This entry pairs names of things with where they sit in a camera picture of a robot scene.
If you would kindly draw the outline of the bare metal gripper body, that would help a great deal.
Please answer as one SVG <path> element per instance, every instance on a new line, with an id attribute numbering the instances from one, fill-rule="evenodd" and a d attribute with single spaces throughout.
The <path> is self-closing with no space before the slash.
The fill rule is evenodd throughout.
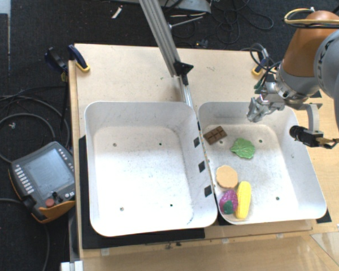
<path id="1" fill-rule="evenodd" d="M 259 109 L 261 111 L 281 111 L 292 95 L 293 90 L 286 84 L 266 82 L 260 92 Z"/>

